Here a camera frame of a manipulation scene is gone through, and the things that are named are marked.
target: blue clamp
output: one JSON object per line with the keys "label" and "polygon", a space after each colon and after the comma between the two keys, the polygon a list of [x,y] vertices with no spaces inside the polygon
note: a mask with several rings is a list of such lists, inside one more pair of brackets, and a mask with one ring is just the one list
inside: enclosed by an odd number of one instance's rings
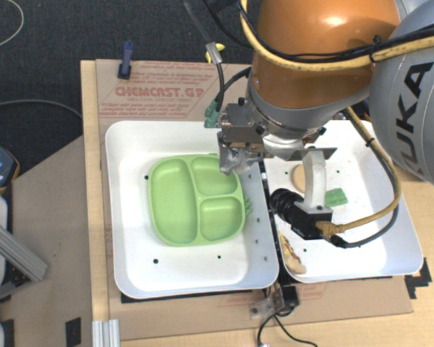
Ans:
{"label": "blue clamp", "polygon": [[126,41],[124,44],[124,51],[122,51],[122,63],[119,65],[119,71],[117,72],[118,78],[122,78],[124,80],[128,80],[130,78],[130,70],[132,69],[130,61],[132,60],[132,54],[133,42]]}

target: white tray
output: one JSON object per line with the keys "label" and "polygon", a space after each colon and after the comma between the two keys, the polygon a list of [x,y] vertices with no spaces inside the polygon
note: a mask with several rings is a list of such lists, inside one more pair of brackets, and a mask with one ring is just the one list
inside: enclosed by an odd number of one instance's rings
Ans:
{"label": "white tray", "polygon": [[257,165],[240,176],[252,203],[241,233],[220,244],[173,247],[156,235],[148,205],[148,175],[171,155],[217,153],[217,129],[202,122],[120,121],[106,133],[119,289],[134,299],[265,288],[278,260]]}
{"label": "white tray", "polygon": [[[373,134],[370,124],[366,125]],[[326,189],[342,188],[349,201],[333,207],[333,222],[348,223],[383,209],[392,201],[393,190],[373,152],[365,147],[365,142],[350,122],[329,121],[325,127],[326,133],[317,139],[315,146],[338,148],[326,161]],[[299,192],[290,178],[298,165],[278,158],[265,159],[270,191],[286,188]],[[379,231],[390,216],[388,214],[341,236],[347,241],[364,239]],[[303,275],[286,270],[294,279],[304,283],[412,274],[422,266],[420,243],[403,197],[393,227],[379,239],[360,248],[336,248],[322,239],[304,241],[277,215],[276,225],[307,268]]]}

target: black floor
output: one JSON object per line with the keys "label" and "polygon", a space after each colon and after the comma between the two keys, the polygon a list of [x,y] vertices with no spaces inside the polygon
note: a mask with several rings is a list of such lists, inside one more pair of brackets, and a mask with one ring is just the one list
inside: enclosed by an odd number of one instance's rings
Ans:
{"label": "black floor", "polygon": [[[80,60],[120,58],[125,40],[134,60],[203,61],[203,41],[179,0],[15,0],[24,10],[21,33],[0,48],[0,102],[52,100],[81,111]],[[242,38],[236,0],[210,0]],[[251,0],[256,7],[260,0]],[[229,41],[199,0],[190,0],[210,34],[226,44],[224,61],[250,63],[251,51]],[[20,24],[20,13],[0,1],[0,41]],[[22,172],[82,134],[71,112],[49,105],[0,107],[0,141]]]}

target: green plastic tray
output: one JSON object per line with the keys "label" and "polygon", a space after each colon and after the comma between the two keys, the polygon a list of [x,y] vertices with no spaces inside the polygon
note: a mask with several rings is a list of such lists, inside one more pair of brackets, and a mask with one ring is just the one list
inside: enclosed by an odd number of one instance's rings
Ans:
{"label": "green plastic tray", "polygon": [[148,196],[156,233],[174,246],[228,240],[246,219],[239,177],[221,173],[217,155],[160,160],[150,170]]}

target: green plate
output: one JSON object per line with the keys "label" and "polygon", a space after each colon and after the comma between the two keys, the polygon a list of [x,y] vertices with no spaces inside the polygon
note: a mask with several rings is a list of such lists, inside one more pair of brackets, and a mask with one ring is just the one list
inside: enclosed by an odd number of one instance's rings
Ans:
{"label": "green plate", "polygon": [[218,243],[246,219],[238,175],[219,170],[217,155],[180,155],[157,162],[148,177],[153,226],[174,246]]}

